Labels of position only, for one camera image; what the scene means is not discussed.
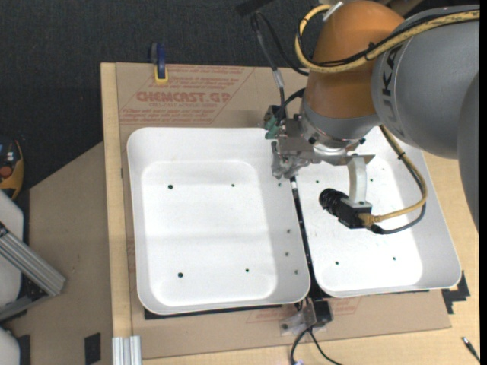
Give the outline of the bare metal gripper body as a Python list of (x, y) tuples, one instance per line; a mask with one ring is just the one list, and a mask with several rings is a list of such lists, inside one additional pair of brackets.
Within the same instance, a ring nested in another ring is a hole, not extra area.
[(276, 166), (346, 163), (347, 152), (366, 135), (364, 118), (286, 119), (274, 143)]

